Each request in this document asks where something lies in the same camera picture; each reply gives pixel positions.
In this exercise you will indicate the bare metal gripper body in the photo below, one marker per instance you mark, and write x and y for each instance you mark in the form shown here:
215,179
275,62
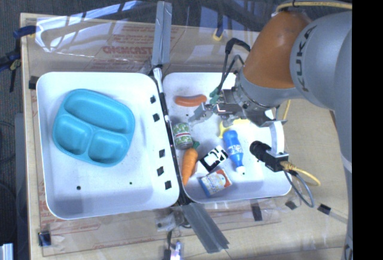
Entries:
232,104

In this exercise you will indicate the white plastic tray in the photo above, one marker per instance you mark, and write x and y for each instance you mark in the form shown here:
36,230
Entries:
101,187
257,185

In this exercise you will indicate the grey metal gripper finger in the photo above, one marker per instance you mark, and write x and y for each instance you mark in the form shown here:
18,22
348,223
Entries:
204,109
200,120

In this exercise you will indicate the orange toy sausage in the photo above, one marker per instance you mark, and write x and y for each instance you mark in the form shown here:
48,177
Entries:
190,100

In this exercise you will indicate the green small can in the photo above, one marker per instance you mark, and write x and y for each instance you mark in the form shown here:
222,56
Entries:
182,136

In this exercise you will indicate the white, blue and orange carton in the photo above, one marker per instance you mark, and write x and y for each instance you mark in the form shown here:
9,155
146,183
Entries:
215,183

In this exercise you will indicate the black and white carton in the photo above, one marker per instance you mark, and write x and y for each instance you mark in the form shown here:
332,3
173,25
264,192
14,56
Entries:
213,159

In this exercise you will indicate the blue divided plate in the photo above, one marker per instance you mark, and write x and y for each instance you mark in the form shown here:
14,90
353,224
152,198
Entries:
92,127

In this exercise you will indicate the brown cardboard board, red print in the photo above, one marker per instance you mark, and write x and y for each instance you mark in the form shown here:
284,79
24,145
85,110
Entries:
125,52

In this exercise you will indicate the yellow banana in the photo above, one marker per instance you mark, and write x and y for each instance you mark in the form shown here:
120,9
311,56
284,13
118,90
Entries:
223,128

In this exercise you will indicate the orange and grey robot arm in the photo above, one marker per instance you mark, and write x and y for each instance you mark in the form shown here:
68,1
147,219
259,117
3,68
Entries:
320,58

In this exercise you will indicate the orange toy carrot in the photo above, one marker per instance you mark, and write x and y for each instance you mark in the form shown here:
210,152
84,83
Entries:
189,163

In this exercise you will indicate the black cylinder on white bracket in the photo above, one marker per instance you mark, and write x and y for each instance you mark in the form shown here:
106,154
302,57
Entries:
264,153

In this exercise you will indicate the blue plastic bottle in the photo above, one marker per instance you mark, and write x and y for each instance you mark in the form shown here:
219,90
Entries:
234,148

